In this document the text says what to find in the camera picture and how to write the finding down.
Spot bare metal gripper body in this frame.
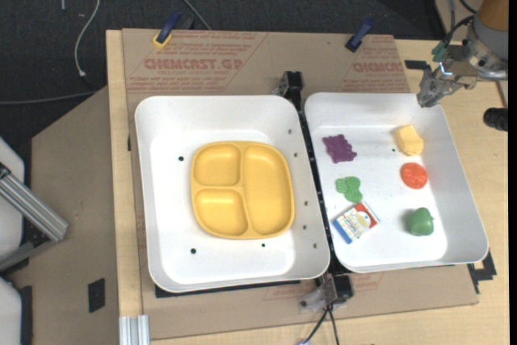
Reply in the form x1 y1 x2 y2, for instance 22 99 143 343
439 40 509 90

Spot yellow corn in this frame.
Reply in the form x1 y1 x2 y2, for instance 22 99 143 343
394 124 426 157

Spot purple grapes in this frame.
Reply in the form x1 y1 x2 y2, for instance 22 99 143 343
322 133 359 165

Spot white plastic tray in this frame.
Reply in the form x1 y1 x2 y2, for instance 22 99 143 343
133 94 332 293
303 91 490 274

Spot green broccoli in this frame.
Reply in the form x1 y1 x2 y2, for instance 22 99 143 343
334 175 364 204

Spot green pepper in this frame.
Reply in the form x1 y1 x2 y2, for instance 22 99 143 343
405 207 436 237

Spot thin black rod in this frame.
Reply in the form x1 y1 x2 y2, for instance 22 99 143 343
297 108 334 278

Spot white red blue carton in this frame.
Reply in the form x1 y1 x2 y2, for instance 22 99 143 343
331 201 381 245

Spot brown cardboard board red print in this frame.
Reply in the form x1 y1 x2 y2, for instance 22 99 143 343
120 27 481 340

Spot yellow divided plate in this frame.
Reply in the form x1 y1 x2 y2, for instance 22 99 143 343
189 141 296 241

